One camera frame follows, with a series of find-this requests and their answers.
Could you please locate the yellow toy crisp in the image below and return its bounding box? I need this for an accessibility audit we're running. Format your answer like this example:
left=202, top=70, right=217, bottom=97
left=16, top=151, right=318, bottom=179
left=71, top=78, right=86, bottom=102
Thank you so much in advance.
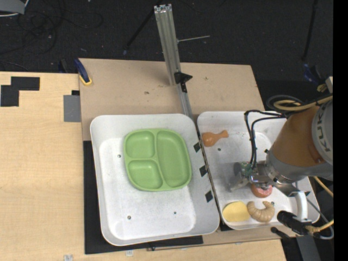
left=222, top=200, right=252, bottom=223

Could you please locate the beige toy croissant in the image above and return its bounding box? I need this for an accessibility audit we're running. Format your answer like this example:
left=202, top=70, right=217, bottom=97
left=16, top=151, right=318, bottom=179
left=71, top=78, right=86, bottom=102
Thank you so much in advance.
left=246, top=200, right=276, bottom=223

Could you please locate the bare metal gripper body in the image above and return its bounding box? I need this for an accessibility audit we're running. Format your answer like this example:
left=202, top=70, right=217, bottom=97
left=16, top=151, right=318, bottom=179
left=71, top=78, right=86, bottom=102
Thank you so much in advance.
left=246, top=162, right=282, bottom=187

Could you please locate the brown flat board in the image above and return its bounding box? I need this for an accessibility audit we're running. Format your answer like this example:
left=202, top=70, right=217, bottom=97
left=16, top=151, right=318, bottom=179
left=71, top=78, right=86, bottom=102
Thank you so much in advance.
left=78, top=58, right=297, bottom=252

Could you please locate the orange toy chicken drumstick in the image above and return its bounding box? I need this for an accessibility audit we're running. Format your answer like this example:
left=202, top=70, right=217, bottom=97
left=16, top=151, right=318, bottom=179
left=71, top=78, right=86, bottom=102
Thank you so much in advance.
left=201, top=129, right=229, bottom=148

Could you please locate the white plastic tray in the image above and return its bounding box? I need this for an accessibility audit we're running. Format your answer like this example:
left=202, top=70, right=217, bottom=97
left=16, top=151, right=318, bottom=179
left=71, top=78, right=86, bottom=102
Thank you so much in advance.
left=196, top=110, right=321, bottom=231
left=89, top=113, right=220, bottom=246

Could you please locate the black cylinder on white bracket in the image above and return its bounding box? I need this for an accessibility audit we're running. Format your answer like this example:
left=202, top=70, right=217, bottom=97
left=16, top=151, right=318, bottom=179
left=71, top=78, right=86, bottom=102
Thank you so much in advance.
left=276, top=185, right=313, bottom=235

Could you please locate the green divided plate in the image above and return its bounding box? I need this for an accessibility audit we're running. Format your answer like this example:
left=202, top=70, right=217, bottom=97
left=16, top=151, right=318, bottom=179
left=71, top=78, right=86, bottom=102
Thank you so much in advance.
left=123, top=128, right=192, bottom=192

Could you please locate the red toy doughnut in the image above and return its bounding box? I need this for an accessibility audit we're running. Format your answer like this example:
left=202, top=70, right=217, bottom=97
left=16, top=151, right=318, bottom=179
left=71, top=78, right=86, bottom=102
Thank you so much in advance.
left=250, top=183, right=274, bottom=198

